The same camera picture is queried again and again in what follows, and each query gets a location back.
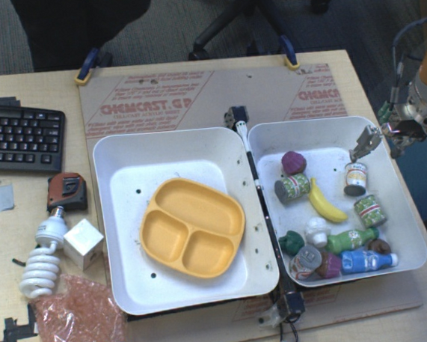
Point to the yellow banana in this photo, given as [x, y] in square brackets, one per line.
[322, 205]

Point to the brown toy doughnut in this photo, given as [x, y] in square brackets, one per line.
[380, 246]

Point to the red and white toy can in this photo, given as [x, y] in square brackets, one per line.
[305, 263]

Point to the green label toy can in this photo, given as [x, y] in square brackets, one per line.
[294, 188]
[370, 211]

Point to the orange and black tape measure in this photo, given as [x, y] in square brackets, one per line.
[67, 192]

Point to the purple and brown toy cupcake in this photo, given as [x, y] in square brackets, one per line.
[329, 266]

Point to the yellow divided plate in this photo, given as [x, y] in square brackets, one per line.
[192, 225]

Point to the white plastic tray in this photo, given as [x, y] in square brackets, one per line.
[142, 293]
[402, 223]

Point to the pink bubble wrap sheet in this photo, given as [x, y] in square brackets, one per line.
[78, 322]

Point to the white toy cupcake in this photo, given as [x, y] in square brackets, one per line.
[317, 231]

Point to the black office chair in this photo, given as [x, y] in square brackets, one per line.
[242, 5]

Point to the yellow label white toy can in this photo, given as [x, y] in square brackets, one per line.
[356, 177]

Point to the white spiral light bulb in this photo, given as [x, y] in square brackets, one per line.
[40, 266]

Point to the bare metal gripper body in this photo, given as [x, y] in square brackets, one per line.
[418, 116]

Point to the brown cardboard board red print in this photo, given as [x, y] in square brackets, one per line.
[154, 97]

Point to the purple toy grapes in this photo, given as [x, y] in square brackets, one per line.
[294, 162]

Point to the black computer keyboard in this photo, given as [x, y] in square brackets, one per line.
[11, 137]

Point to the green toy bottle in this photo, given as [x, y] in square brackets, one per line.
[349, 240]

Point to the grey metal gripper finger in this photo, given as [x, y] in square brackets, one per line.
[366, 136]
[372, 145]

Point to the white cube box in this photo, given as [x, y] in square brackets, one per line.
[83, 243]

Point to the thin black and white rod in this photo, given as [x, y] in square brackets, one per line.
[260, 192]

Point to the green toy broccoli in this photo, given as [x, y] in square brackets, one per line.
[291, 242]

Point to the blue toy bottle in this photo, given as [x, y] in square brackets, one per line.
[365, 261]

